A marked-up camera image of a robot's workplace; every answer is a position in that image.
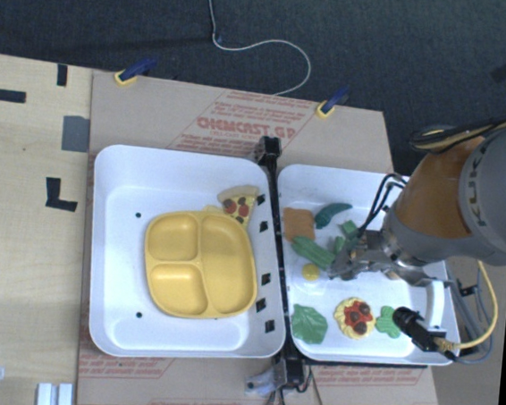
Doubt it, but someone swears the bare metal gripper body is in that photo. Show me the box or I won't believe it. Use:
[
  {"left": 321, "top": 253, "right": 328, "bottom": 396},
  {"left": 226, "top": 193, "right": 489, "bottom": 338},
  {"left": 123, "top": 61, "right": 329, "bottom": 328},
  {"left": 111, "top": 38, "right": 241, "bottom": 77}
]
[{"left": 344, "top": 227, "right": 435, "bottom": 289}]

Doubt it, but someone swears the white plastic tray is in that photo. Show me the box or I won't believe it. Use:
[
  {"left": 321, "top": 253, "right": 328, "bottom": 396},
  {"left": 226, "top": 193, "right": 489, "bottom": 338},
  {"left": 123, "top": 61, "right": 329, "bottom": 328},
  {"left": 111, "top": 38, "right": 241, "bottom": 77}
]
[
  {"left": 73, "top": 140, "right": 306, "bottom": 375},
  {"left": 258, "top": 160, "right": 479, "bottom": 376}
]

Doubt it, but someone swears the yellow round toy piece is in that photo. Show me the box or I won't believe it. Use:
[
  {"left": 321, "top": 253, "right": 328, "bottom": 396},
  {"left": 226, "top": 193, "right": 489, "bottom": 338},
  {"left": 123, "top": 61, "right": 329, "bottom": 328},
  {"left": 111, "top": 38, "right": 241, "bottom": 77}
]
[{"left": 299, "top": 262, "right": 322, "bottom": 283}]

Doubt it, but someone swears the green toy cucumber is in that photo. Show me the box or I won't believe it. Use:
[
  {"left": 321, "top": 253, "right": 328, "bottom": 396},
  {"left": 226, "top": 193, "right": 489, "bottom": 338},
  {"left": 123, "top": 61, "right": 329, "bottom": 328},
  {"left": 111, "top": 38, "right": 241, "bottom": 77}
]
[{"left": 289, "top": 233, "right": 338, "bottom": 271}]

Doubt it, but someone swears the toy spaghetti with meatballs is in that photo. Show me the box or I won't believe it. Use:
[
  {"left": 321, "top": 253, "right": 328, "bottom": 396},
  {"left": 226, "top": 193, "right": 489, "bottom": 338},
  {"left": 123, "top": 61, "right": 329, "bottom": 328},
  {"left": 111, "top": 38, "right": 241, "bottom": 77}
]
[{"left": 331, "top": 294, "right": 380, "bottom": 343}]

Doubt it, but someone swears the dark green toy pepper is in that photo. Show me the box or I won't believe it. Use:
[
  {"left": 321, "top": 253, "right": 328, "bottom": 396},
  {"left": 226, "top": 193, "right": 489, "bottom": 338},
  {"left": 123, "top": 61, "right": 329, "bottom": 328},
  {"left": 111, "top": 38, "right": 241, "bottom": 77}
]
[{"left": 312, "top": 199, "right": 354, "bottom": 233}]

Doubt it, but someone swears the orange toy bread slice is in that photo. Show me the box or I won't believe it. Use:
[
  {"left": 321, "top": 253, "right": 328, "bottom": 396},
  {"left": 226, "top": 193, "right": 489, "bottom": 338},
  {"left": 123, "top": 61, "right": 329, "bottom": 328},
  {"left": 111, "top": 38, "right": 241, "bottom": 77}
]
[{"left": 280, "top": 206, "right": 319, "bottom": 246}]

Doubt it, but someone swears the thin black rod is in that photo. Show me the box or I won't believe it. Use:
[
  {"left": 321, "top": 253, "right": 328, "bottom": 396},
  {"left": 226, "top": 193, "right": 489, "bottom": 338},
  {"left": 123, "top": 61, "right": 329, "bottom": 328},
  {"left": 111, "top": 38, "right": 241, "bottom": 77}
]
[{"left": 243, "top": 152, "right": 316, "bottom": 360}]

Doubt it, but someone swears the green toy broccoli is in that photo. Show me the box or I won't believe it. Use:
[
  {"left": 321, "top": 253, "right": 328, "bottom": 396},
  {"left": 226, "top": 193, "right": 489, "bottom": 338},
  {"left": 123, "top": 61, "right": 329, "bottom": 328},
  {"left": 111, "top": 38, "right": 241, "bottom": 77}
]
[{"left": 373, "top": 304, "right": 406, "bottom": 341}]

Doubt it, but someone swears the green toy lettuce leaf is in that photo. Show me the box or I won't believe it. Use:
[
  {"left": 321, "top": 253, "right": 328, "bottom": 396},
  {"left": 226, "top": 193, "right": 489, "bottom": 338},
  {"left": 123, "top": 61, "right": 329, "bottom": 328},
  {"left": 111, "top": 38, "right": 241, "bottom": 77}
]
[{"left": 288, "top": 303, "right": 331, "bottom": 347}]

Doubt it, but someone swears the yellow divided plate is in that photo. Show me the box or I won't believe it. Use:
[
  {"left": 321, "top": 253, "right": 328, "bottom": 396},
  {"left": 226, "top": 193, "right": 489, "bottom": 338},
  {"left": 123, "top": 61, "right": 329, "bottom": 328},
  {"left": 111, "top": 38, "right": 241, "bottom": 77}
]
[{"left": 135, "top": 204, "right": 266, "bottom": 326}]

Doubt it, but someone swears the toy pizza slice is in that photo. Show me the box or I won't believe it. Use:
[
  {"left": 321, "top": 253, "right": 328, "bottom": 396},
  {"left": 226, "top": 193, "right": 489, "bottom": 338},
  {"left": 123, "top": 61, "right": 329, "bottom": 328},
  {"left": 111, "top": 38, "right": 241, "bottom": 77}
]
[{"left": 213, "top": 181, "right": 262, "bottom": 228}]

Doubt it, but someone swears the brown cardboard board red print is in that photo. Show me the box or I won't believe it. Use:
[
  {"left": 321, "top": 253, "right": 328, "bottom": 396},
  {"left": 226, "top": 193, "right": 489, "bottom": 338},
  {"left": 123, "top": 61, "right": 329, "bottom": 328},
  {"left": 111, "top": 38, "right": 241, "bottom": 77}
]
[{"left": 56, "top": 69, "right": 470, "bottom": 405}]

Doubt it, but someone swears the black cylinder on white bracket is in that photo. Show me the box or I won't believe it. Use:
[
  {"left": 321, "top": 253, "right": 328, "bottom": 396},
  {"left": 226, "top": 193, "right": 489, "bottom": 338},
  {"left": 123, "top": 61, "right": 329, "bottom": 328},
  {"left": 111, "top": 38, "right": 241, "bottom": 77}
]
[{"left": 388, "top": 275, "right": 453, "bottom": 355}]

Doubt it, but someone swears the black block with thin wires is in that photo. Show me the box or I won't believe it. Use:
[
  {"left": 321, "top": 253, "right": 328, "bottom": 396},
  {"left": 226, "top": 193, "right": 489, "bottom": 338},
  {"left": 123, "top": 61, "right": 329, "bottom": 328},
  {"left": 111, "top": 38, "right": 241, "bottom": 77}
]
[
  {"left": 254, "top": 135, "right": 284, "bottom": 168},
  {"left": 276, "top": 351, "right": 310, "bottom": 392}
]

